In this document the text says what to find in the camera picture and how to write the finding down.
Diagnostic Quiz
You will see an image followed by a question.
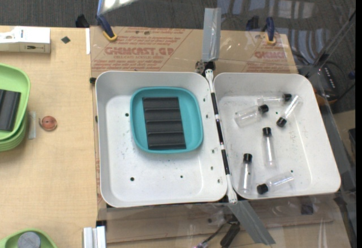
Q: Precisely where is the black ribbed rack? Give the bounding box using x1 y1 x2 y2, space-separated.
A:
0 89 22 132
141 97 187 151

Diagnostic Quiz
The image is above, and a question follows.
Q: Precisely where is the thin black and white rod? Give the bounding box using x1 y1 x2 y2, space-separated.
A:
205 68 238 204

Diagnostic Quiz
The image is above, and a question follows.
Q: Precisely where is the blue plate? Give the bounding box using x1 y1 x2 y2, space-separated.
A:
130 86 204 154

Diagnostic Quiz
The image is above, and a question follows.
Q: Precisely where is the brown cardboard board red print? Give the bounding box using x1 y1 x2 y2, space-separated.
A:
89 25 351 243

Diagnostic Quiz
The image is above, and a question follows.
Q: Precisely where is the clear plastic bottle black cap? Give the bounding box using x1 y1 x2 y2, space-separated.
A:
256 93 292 106
256 172 295 195
262 127 277 169
234 104 269 128
238 153 253 194
276 95 304 128

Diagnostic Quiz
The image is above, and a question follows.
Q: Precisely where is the white plastic tray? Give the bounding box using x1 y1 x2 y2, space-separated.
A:
212 72 342 201
94 71 229 208

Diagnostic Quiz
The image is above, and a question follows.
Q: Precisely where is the red round disc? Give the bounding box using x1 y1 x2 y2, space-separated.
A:
38 115 58 132

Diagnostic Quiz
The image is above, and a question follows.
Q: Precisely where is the small clear plastic strip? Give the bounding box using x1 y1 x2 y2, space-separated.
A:
28 111 37 140

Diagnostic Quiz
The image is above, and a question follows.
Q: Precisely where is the white cardboard box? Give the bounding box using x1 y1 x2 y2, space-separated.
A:
0 25 51 54

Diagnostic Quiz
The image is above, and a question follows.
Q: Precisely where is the green divided plate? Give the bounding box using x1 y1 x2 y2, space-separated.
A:
0 63 31 142
0 228 59 248

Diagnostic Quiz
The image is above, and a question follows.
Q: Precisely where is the grey cylinder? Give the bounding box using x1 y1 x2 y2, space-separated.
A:
17 231 42 248

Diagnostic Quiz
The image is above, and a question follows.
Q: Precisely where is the black block with thin wires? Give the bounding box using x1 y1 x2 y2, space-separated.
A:
195 60 216 74

